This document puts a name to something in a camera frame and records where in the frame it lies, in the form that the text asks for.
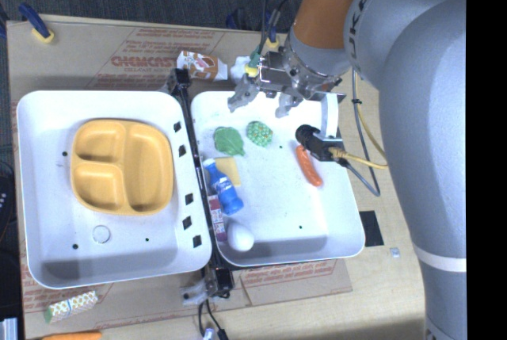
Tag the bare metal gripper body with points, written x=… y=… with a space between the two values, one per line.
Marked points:
x=285 y=75

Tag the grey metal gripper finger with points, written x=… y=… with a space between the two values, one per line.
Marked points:
x=287 y=104
x=242 y=94

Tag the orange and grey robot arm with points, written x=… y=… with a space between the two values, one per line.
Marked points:
x=420 y=100

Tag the white crumpled object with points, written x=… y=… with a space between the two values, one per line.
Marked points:
x=239 y=67

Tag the green peas cluster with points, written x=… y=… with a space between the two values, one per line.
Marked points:
x=259 y=133

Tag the green lettuce leaf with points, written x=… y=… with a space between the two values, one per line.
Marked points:
x=227 y=140

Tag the brown and white carton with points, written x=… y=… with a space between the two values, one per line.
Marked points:
x=202 y=66

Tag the orange sausage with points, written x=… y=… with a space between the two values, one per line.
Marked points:
x=309 y=168

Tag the yellow cheese slice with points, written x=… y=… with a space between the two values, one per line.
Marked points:
x=231 y=170

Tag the blue bottle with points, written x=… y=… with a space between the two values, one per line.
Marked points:
x=226 y=189

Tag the white plastic tray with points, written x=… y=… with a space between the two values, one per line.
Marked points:
x=51 y=188
x=285 y=207

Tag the small red and white carton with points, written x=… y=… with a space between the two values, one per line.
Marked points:
x=217 y=219

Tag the brown cardboard board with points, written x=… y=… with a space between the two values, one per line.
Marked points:
x=119 y=49

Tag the orange divided plate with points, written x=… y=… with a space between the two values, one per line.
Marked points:
x=123 y=168

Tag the white egg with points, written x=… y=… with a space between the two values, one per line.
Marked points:
x=240 y=237

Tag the green and orange patterned carton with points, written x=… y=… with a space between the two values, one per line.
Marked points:
x=71 y=306

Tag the black cylinder on white bracket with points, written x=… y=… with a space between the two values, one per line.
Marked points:
x=317 y=142

